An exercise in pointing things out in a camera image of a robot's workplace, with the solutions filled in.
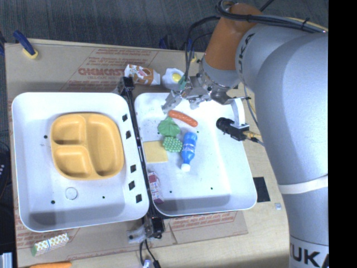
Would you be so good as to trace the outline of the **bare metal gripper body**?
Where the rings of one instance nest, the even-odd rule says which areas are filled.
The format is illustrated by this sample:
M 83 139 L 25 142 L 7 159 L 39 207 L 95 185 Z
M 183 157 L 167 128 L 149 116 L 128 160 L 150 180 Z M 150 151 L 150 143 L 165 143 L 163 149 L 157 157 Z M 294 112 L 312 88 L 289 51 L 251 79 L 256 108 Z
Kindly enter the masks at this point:
M 212 81 L 206 74 L 198 73 L 196 76 L 189 76 L 187 78 L 181 95 L 187 100 L 197 95 L 208 95 L 209 101 L 216 101 L 219 104 L 229 104 L 232 101 L 232 97 L 227 94 L 229 89 L 229 87 Z

